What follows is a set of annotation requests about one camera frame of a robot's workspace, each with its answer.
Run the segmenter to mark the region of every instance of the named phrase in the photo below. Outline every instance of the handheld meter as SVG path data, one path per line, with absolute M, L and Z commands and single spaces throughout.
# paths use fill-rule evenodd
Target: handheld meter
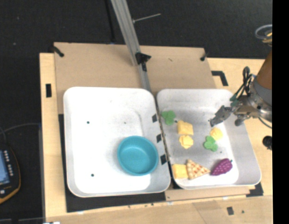
M 0 144 L 0 204 L 20 188 L 20 171 L 12 149 Z

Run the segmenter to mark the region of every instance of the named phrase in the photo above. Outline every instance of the purple toy eggplant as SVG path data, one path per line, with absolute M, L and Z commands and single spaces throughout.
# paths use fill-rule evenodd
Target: purple toy eggplant
M 232 161 L 229 159 L 222 159 L 211 172 L 211 175 L 218 176 L 227 173 L 233 167 Z

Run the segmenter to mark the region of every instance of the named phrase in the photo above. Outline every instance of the toy food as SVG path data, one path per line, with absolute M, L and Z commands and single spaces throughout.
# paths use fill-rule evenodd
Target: toy food
M 179 141 L 185 149 L 190 148 L 193 145 L 193 139 L 189 135 L 182 135 L 179 138 Z
M 215 139 L 215 140 L 219 140 L 223 137 L 223 133 L 219 128 L 213 128 L 210 131 L 210 135 Z
M 161 116 L 164 118 L 167 125 L 172 125 L 174 123 L 174 118 L 176 117 L 176 114 L 172 110 L 170 110 L 161 112 Z
M 178 134 L 193 135 L 193 126 L 182 120 L 178 121 Z
M 212 136 L 207 136 L 206 141 L 204 142 L 204 147 L 206 149 L 212 150 L 213 152 L 217 151 L 218 145 L 215 143 L 215 139 Z
M 187 173 L 188 173 L 189 179 L 194 179 L 194 178 L 200 177 L 204 174 L 211 172 L 206 167 L 203 167 L 200 164 L 195 163 L 190 159 L 187 159 L 186 166 L 187 166 Z
M 172 174 L 173 174 L 175 179 L 188 178 L 186 165 L 184 165 L 184 164 L 173 164 L 172 165 Z
M 230 171 L 232 167 L 233 165 L 232 165 L 231 160 L 227 158 L 222 159 L 213 169 L 213 171 L 211 172 L 211 175 L 217 176 L 217 175 L 225 174 L 228 171 Z

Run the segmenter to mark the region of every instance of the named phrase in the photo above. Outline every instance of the wooden table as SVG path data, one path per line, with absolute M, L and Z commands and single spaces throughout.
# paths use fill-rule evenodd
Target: wooden table
M 59 48 L 66 49 L 70 44 L 58 43 Z M 85 48 L 90 46 L 90 50 L 100 48 L 100 54 L 104 51 L 110 52 L 108 46 L 96 44 L 78 44 L 78 47 Z M 112 46 L 113 56 L 122 57 L 120 63 L 129 66 L 128 54 L 121 45 Z M 155 79 L 162 76 L 158 70 L 160 61 L 167 62 L 171 70 L 176 69 L 172 64 L 174 61 L 180 62 L 180 67 L 191 66 L 189 61 L 198 60 L 204 54 L 203 49 L 190 48 L 166 48 L 166 47 L 142 47 L 142 51 L 155 52 L 157 57 L 156 64 L 151 60 L 151 71 L 148 73 L 151 81 L 153 93 L 163 89 L 162 79 Z M 267 150 L 262 145 L 262 139 L 266 135 L 272 135 L 272 130 L 265 127 L 257 119 L 245 121 L 251 143 L 255 150 L 261 171 L 261 186 L 264 191 L 263 196 L 246 197 L 246 194 L 255 187 L 221 188 L 209 191 L 196 190 L 173 190 L 166 191 L 166 201 L 160 203 L 138 204 L 130 206 L 108 207 L 103 209 L 86 210 L 82 212 L 67 213 L 65 204 L 65 187 L 62 169 L 61 143 L 58 122 L 58 103 L 60 96 L 57 95 L 57 77 L 60 73 L 56 72 L 57 54 L 40 54 L 40 73 L 41 73 L 41 104 L 42 104 L 42 134 L 43 134 L 43 158 L 44 158 L 44 189 L 45 189 L 45 215 L 47 221 L 61 221 L 62 223 L 271 223 L 273 221 L 273 184 L 272 184 L 272 151 Z M 235 92 L 242 83 L 242 70 L 249 66 L 251 72 L 257 74 L 263 60 L 258 59 L 222 59 L 209 58 L 203 62 L 203 73 L 211 80 L 206 83 L 206 88 L 228 89 Z M 178 70 L 174 72 L 176 88 L 184 88 L 190 81 L 189 77 L 192 70 L 184 71 L 181 82 L 179 82 Z M 228 86 L 223 86 L 219 77 L 213 77 L 212 71 L 222 71 L 227 79 Z M 51 95 L 47 93 L 46 87 L 50 84 Z M 229 215 L 227 207 L 232 207 L 234 214 Z

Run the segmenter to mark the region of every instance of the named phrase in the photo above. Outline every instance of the wire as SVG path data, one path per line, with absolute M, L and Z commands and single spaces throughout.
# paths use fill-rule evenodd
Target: wire
M 265 126 L 267 126 L 268 128 L 272 129 L 272 126 L 266 124 L 260 117 L 258 118 Z
M 40 126 L 40 123 L 26 123 L 26 124 L 22 124 L 22 125 L 13 126 L 13 127 L 8 128 L 8 129 L 5 129 L 5 130 L 3 130 L 2 128 L 0 128 L 0 130 L 1 130 L 0 135 L 3 134 L 4 137 L 5 137 L 5 142 L 7 142 L 6 132 L 8 132 L 8 131 L 10 131 L 10 130 L 13 130 L 13 129 L 16 129 L 16 128 L 23 127 L 23 126 L 35 126 L 35 125 Z
M 6 137 L 6 134 L 5 134 L 5 131 L 1 128 L 1 126 L 0 126 L 0 135 L 3 135 L 4 136 L 4 141 L 5 141 L 5 143 L 7 142 L 7 137 Z

